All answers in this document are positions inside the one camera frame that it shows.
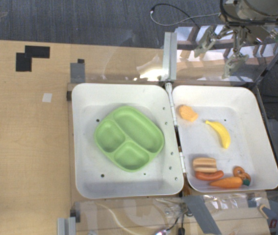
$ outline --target white tray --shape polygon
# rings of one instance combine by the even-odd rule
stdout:
[[[181,148],[190,185],[200,192],[221,192],[229,189],[210,187],[195,178],[192,160],[211,157],[225,176],[233,176],[235,166],[241,166],[252,181],[243,190],[274,189],[278,186],[278,168],[268,140],[260,110],[252,92],[238,87],[177,86],[173,99],[178,122]],[[194,122],[182,119],[177,111],[188,105],[199,114]],[[231,144],[221,147],[217,133],[205,120],[221,122],[229,131]]]
[[[183,187],[168,95],[154,85],[79,84],[72,92],[76,187],[86,198],[173,195]],[[122,105],[140,110],[164,134],[163,150],[144,168],[126,172],[96,146],[99,122]]]

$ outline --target green divided plate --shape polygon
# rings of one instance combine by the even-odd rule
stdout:
[[[161,130],[130,106],[119,107],[107,115],[96,128],[94,139],[115,165],[129,172],[151,162],[165,143]]]

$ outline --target wooden tabletop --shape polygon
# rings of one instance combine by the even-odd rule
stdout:
[[[50,58],[33,58],[32,72],[16,72],[16,53],[23,53],[25,45],[49,46]],[[162,50],[0,41],[0,235],[54,235],[57,219],[69,217],[74,201],[66,99],[70,63],[84,59],[88,79],[105,74],[106,79],[126,81],[140,76],[137,67],[151,60],[157,64],[155,57],[161,59]],[[51,94],[50,102],[43,101],[44,94]],[[149,208],[143,215],[151,214]],[[223,234],[269,233],[255,208],[234,213],[217,217]],[[127,224],[120,208],[102,214],[86,211],[81,219],[94,215],[100,235],[157,230],[153,225]],[[78,235],[88,234],[86,224],[77,227]],[[185,221],[185,228],[186,234],[202,234],[194,218]]]

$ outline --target gray carpet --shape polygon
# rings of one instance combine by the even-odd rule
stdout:
[[[159,26],[150,20],[150,9],[156,3],[170,3],[191,16],[219,12],[218,0],[0,0],[0,12],[7,12],[0,23],[0,39],[160,48],[164,32],[173,32],[176,26]],[[165,6],[153,15],[163,24],[185,18]],[[194,20],[220,23],[216,16]],[[278,66],[260,87],[264,94],[278,95]],[[268,117],[278,120],[278,98],[263,98]]]

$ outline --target yellow banana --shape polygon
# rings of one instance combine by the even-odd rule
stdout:
[[[222,140],[223,148],[227,149],[231,141],[228,130],[219,122],[210,122],[207,120],[205,123],[209,124],[218,133]]]

